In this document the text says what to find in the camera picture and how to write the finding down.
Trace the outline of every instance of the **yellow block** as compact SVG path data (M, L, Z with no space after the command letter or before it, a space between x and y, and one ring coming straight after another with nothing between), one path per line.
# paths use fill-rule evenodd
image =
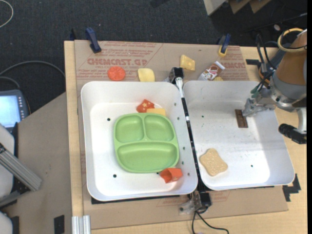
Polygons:
M148 108L146 112L166 116L166 111L163 108Z
M155 81L154 72L150 68L139 68L137 73L140 81Z
M181 55L180 67L188 70L195 70L195 61L186 55Z

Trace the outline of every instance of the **plastic clip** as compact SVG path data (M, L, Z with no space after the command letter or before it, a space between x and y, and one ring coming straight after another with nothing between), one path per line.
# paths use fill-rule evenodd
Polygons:
M86 38L87 40L91 41L90 47L93 53L98 53L102 51L101 47L98 44L96 33L92 28L86 29Z
M231 35L230 34L226 34L226 36L223 36L219 41L218 41L218 45L220 45L219 51L218 51L218 55L221 57L226 56L227 50L228 50L228 46L230 43L230 39L231 39Z

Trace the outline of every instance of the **yellow cable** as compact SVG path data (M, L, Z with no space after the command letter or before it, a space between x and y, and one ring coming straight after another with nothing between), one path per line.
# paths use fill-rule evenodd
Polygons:
M277 40L277 45L278 47L285 51L285 52L300 52L300 51L303 51L303 50L307 50L306 46L303 46L302 48L298 48L298 49L291 49L291 48L285 48L281 41L282 41L282 37L286 36L287 34L289 34L290 32L293 32L293 31L299 31L299 32L302 32L303 29L300 29L300 28L293 28L293 29L289 29L289 30L285 30L285 32L283 34L281 34Z

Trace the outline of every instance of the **green divided plate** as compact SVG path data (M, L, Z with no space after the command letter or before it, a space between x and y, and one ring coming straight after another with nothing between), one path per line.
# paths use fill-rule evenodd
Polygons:
M119 117L114 124L118 163L133 173L156 173L174 167L179 160L175 129L170 120L152 113Z

